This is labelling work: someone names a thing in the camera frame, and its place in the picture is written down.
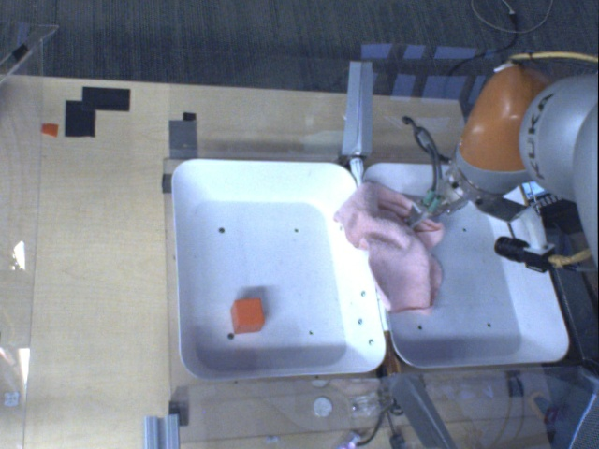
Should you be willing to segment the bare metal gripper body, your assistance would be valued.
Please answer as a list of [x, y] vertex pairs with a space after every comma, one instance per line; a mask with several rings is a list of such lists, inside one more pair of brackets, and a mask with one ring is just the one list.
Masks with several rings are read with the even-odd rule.
[[475, 190], [457, 167], [435, 167], [430, 189], [417, 200], [417, 220], [421, 222], [461, 210], [475, 195]]

